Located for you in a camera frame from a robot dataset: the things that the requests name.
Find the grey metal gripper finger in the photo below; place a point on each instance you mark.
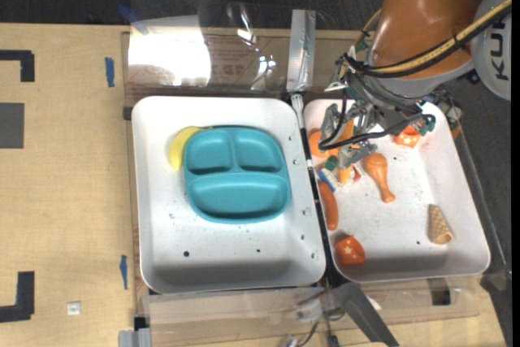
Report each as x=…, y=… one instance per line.
x=330, y=121
x=354, y=155

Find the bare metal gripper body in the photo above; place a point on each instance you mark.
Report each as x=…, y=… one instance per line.
x=365, y=115

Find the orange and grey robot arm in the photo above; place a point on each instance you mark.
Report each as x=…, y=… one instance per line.
x=422, y=12

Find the small orange cone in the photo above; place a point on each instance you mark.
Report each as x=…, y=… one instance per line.
x=344, y=176

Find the orange toy carrot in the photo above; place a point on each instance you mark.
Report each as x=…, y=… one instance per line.
x=316, y=144

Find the brown chicken drumstick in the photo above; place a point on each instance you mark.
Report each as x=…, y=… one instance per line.
x=378, y=170

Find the blue and white packet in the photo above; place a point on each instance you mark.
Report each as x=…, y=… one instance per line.
x=327, y=179

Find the orange star packet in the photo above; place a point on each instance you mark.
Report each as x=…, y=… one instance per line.
x=407, y=140
x=349, y=252

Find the orange sausage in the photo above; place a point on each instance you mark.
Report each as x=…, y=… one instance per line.
x=330, y=205

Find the white plastic tray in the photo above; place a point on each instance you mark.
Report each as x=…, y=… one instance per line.
x=227, y=252
x=410, y=223

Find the tan ice cream cone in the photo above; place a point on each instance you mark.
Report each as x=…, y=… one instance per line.
x=438, y=225

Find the blue divided plate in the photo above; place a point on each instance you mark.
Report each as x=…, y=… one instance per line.
x=237, y=191

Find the yellow banana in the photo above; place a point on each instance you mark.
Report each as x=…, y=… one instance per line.
x=177, y=148

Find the small white square piece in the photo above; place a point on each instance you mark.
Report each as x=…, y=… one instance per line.
x=74, y=307

